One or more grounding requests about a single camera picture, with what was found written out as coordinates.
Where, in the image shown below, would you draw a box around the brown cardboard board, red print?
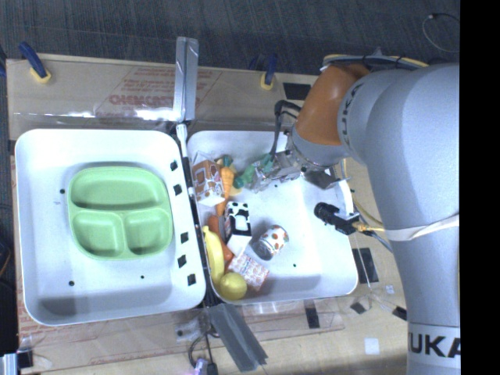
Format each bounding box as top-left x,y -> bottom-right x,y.
5,52 -> 347,373

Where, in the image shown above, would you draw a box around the thin black and white rod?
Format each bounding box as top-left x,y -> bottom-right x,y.
175,123 -> 210,308

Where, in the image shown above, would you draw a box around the orange sausage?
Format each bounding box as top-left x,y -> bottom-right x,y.
207,214 -> 235,263

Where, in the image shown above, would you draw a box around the green divided plate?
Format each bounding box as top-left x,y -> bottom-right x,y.
67,166 -> 174,262

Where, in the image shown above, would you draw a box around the brown and white carton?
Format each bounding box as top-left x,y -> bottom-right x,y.
191,152 -> 227,209

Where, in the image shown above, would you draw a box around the black and white carton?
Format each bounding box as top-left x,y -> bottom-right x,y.
223,201 -> 253,255

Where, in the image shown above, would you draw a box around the white can with orange spots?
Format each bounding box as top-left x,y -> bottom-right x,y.
249,224 -> 290,262

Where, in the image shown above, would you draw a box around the yellow banana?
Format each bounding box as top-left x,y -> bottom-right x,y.
202,225 -> 226,287

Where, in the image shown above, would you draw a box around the orange and white packet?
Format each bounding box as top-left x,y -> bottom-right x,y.
227,252 -> 271,293

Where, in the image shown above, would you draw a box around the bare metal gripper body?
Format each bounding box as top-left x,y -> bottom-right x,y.
272,149 -> 313,184

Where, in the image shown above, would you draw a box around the orange carrot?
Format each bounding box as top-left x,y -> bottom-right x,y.
216,155 -> 236,216

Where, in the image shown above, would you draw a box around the yellow lemon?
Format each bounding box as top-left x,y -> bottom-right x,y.
219,271 -> 248,302

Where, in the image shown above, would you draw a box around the black cylinder on white bracket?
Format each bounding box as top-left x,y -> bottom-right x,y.
313,177 -> 361,236

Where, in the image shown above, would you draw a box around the white plastic tray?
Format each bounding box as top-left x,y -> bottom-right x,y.
14,127 -> 207,327
186,130 -> 359,306

